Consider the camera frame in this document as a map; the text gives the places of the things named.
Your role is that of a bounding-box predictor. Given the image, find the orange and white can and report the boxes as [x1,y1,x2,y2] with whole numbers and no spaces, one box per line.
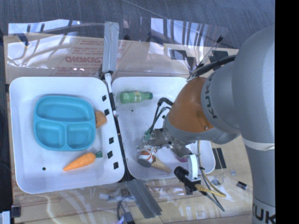
[137,146,157,168]

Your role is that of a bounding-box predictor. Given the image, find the tan ice cream cone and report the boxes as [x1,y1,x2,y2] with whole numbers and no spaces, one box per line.
[151,156,171,174]

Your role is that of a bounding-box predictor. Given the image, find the blue divided plate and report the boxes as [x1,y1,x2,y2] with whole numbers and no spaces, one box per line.
[33,95,97,152]

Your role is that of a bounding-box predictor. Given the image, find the orange carrot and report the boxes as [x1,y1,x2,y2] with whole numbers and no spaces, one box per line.
[63,151,104,172]

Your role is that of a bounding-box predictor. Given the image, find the brown bread piece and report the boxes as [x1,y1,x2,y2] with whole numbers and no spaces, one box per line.
[94,110,108,129]

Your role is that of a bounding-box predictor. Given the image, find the white plastic tray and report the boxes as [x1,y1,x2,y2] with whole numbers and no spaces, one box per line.
[8,76,126,194]
[111,76,216,181]

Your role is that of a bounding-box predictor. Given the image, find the black cylinder on white bracket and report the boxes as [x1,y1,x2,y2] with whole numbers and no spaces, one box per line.
[173,154,202,192]

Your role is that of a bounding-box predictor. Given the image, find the brown cardboard board red print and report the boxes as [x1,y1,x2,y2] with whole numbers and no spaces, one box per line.
[3,33,253,224]

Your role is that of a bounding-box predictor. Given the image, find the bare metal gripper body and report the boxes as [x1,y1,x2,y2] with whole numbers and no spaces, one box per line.
[147,127,192,160]

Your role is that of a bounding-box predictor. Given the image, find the green plastic bottle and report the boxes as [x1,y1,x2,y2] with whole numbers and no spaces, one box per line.
[119,91,154,104]

